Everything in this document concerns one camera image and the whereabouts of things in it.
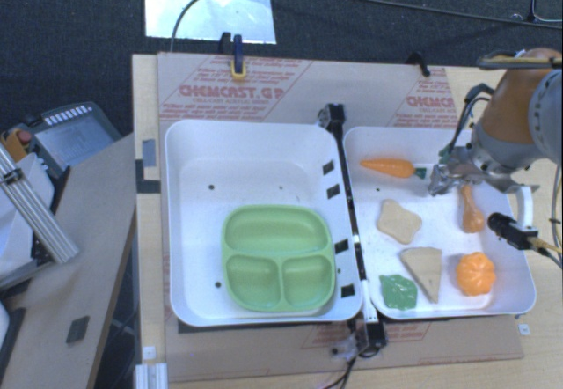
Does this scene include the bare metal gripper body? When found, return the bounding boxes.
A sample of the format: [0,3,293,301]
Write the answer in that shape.
[439,144,540,195]

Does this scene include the white plastic tray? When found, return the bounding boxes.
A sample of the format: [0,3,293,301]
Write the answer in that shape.
[164,119,366,328]
[343,126,538,320]

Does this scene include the orange chicken drumstick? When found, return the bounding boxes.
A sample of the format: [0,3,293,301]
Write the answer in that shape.
[459,184,486,234]

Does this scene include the orange carrot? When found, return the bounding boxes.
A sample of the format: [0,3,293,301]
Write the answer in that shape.
[359,158,428,180]

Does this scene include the beige bread slice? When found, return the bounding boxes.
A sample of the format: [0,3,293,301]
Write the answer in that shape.
[376,198,423,246]

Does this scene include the beige wedge slice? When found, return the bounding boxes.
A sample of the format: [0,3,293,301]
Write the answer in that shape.
[399,246,443,305]

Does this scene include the thin black and white rod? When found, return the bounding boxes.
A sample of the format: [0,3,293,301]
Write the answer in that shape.
[328,116,380,338]

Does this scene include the orange pumpkin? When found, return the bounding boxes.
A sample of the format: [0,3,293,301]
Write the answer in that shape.
[455,251,498,297]

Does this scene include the green lettuce leaf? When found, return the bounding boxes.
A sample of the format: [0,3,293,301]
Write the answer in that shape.
[378,274,419,311]

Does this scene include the green divided plate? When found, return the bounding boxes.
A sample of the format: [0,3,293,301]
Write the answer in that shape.
[220,204,338,315]

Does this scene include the brown cardboard board red print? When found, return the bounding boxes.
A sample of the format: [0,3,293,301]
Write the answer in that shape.
[156,51,526,384]

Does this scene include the black cylinder on white bracket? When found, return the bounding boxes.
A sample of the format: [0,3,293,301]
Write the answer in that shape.
[486,184,540,250]

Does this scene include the black block with thin wires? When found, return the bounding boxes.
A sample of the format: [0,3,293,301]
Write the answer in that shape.
[349,319,389,356]
[317,102,347,131]

